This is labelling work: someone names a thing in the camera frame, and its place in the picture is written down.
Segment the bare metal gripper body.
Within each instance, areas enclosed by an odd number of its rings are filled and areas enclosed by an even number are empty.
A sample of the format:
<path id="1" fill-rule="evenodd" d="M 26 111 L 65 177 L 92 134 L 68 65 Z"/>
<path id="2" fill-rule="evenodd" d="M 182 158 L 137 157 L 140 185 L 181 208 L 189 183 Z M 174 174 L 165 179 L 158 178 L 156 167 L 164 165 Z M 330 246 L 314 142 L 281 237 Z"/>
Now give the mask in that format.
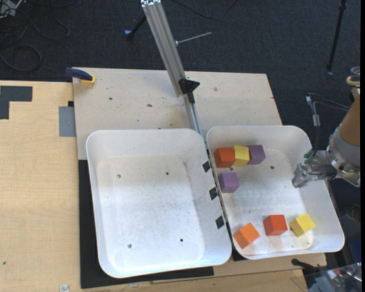
<path id="1" fill-rule="evenodd" d="M 313 150 L 305 154 L 305 164 L 311 168 L 311 180 L 343 179 L 355 187 L 361 187 L 360 160 L 345 157 L 338 150 Z"/>

